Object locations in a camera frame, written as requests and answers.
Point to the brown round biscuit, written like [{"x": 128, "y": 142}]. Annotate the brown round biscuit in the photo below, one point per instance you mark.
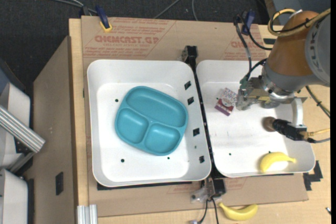
[{"x": 268, "y": 123}]

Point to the black cylinder on white bracket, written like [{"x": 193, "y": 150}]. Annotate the black cylinder on white bracket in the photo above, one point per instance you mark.
[{"x": 287, "y": 128}]

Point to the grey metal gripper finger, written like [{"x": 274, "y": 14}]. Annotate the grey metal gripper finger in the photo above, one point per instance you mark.
[
  {"x": 242, "y": 104},
  {"x": 243, "y": 92}
]

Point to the blue divided plate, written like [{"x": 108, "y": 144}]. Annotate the blue divided plate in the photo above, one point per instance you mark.
[{"x": 151, "y": 119}]

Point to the white and purple carton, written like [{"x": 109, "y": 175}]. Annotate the white and purple carton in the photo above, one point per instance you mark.
[{"x": 225, "y": 102}]

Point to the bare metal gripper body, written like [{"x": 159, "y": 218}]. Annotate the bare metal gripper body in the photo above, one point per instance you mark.
[{"x": 262, "y": 89}]

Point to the white plastic tray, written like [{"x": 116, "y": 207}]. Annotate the white plastic tray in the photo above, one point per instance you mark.
[
  {"x": 152, "y": 70},
  {"x": 241, "y": 139}
]

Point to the thin black rod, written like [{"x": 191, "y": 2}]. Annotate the thin black rod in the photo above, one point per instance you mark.
[{"x": 203, "y": 112}]

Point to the yellow banana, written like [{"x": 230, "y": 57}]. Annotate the yellow banana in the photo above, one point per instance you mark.
[
  {"x": 274, "y": 160},
  {"x": 240, "y": 213}
]

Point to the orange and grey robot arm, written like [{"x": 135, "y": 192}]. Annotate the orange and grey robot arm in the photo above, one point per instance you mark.
[{"x": 294, "y": 55}]

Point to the brown cardboard board red print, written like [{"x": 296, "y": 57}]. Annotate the brown cardboard board red print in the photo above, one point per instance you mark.
[{"x": 147, "y": 39}]

